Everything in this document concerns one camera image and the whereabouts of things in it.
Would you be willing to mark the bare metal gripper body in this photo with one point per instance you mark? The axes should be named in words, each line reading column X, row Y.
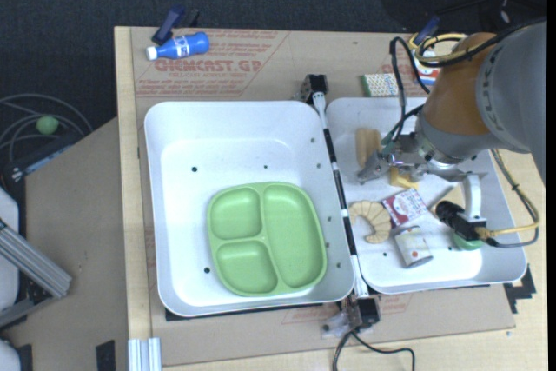
column 408, row 152

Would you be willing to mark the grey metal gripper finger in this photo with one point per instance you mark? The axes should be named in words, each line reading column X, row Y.
column 374, row 168

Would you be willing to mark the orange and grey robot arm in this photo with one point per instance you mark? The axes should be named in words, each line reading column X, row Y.
column 486, row 91

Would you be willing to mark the beige toy bread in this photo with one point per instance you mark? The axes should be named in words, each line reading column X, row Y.
column 365, row 143

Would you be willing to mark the yellow toy cheese wedge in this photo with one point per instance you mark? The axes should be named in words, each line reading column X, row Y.
column 399, row 178

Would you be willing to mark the thin black and white rod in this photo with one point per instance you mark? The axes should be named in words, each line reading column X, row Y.
column 336, row 174

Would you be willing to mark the beige toy croissant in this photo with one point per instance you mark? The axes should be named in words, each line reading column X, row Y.
column 371, row 215

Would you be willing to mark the green and white patterned packet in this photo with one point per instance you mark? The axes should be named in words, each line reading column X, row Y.
column 380, row 84

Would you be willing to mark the white red and blue carton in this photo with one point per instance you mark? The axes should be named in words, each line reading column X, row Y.
column 423, row 71

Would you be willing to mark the small white can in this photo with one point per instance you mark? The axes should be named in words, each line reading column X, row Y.
column 412, row 247

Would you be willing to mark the green round toy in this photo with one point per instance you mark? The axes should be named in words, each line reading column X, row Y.
column 467, row 244

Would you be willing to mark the green divided plate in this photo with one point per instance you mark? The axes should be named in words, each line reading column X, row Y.
column 282, row 230

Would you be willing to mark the white plastic tray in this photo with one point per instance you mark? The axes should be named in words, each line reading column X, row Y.
column 234, row 134
column 434, row 273

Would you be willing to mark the brown cardboard board, red print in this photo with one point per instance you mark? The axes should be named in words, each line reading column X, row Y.
column 269, row 69

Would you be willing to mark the blue bottle with white cap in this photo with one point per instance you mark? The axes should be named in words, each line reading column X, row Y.
column 182, row 45

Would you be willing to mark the green ball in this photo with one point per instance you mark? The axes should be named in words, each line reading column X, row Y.
column 47, row 125

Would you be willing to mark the black cylinder on white bracket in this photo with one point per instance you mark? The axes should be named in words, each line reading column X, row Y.
column 458, row 219

